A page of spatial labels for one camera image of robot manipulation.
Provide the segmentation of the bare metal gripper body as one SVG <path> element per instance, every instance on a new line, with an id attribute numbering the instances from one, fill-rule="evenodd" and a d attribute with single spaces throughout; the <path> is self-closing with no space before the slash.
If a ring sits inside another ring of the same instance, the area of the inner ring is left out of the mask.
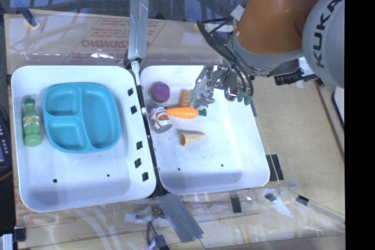
<path id="1" fill-rule="evenodd" d="M 241 101 L 244 97 L 244 77 L 237 67 L 229 67 L 226 64 L 217 67 L 204 66 L 195 84 L 200 82 L 205 83 L 206 87 L 222 90 L 228 101 Z"/>

